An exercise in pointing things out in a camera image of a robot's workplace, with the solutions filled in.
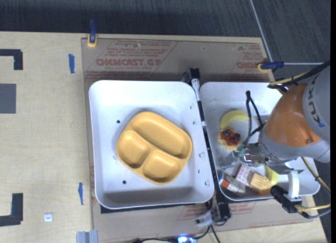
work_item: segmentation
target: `white square marker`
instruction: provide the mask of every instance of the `white square marker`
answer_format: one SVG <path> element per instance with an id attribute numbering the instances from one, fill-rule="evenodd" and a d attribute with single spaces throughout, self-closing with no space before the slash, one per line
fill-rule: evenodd
<path id="1" fill-rule="evenodd" d="M 44 213 L 44 221 L 53 221 L 53 219 L 52 213 Z"/>

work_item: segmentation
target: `yellow divided plate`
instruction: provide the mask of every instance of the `yellow divided plate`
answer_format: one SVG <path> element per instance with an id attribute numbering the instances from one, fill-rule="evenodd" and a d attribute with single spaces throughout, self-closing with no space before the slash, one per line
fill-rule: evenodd
<path id="1" fill-rule="evenodd" d="M 117 156 L 130 170 L 155 184 L 167 184 L 182 171 L 192 141 L 181 128 L 153 112 L 141 112 L 117 142 Z"/>

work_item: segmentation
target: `white plastic tray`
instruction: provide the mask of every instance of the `white plastic tray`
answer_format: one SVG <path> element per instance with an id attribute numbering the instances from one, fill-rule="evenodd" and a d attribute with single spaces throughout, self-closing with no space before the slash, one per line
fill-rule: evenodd
<path id="1" fill-rule="evenodd" d="M 194 90 L 182 82 L 98 81 L 89 90 L 94 181 L 99 203 L 110 209 L 202 203 L 214 182 Z M 192 139 L 193 151 L 179 176 L 153 184 L 123 165 L 116 155 L 128 122 L 152 111 L 173 122 Z"/>
<path id="2" fill-rule="evenodd" d="M 221 161 L 230 154 L 230 152 L 221 147 L 217 141 L 221 117 L 231 110 L 242 110 L 247 114 L 245 93 L 249 90 L 258 108 L 261 119 L 266 121 L 281 97 L 281 94 L 277 90 L 269 89 L 267 85 L 268 83 L 263 82 L 207 82 L 201 86 L 199 95 L 202 101 L 209 142 L 217 173 L 221 170 Z M 258 122 L 252 105 L 250 105 L 250 108 L 253 116 L 252 130 L 254 130 L 258 127 Z M 239 120 L 233 124 L 234 129 L 241 134 L 242 140 L 244 140 L 248 132 L 247 121 Z M 254 143 L 257 142 L 257 140 L 258 134 L 255 134 L 249 142 Z M 316 170 L 313 159 L 308 158 L 308 161 Z M 301 158 L 287 162 L 286 165 L 295 170 L 303 170 L 303 172 L 299 174 L 299 195 L 313 195 L 319 190 L 319 183 L 314 180 Z M 262 166 L 259 168 L 250 168 L 260 175 L 265 175 L 265 169 Z M 228 168 L 225 172 L 230 174 L 232 171 L 232 168 Z M 288 176 L 280 175 L 278 184 L 288 189 Z M 251 191 L 247 191 L 243 197 L 232 195 L 232 193 L 225 190 L 222 191 L 226 197 L 234 201 L 272 198 L 271 195 L 260 196 Z"/>

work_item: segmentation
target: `black bracket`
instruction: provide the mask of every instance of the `black bracket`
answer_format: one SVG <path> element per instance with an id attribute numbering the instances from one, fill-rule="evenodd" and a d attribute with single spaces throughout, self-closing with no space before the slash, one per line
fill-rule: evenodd
<path id="1" fill-rule="evenodd" d="M 23 54 L 20 49 L 0 49 L 0 56 L 13 56 L 14 70 L 23 70 Z"/>
<path id="2" fill-rule="evenodd" d="M 10 215 L 0 216 L 0 227 L 20 225 L 23 221 L 23 193 L 12 194 L 12 210 Z"/>

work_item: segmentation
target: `light wood surface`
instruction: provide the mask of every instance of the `light wood surface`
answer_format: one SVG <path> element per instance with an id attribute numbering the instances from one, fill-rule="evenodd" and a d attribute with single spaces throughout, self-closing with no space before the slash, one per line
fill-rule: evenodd
<path id="1" fill-rule="evenodd" d="M 16 71 L 12 58 L 0 58 L 0 83 L 17 84 L 16 114 L 0 114 L 0 215 L 10 214 L 12 193 L 24 194 L 24 220 L 0 227 L 0 242 L 76 242 L 77 231 L 93 228 L 80 42 L 86 36 L 0 33 L 0 49 L 21 49 L 24 58 L 24 69 Z M 211 41 L 215 39 L 255 41 Z M 68 54 L 75 57 L 73 74 Z M 84 205 L 78 194 L 80 182 Z M 44 213 L 53 213 L 54 221 L 44 222 Z M 319 219 L 218 235 L 222 242 L 327 242 Z M 215 240 L 209 234 L 199 242 Z"/>

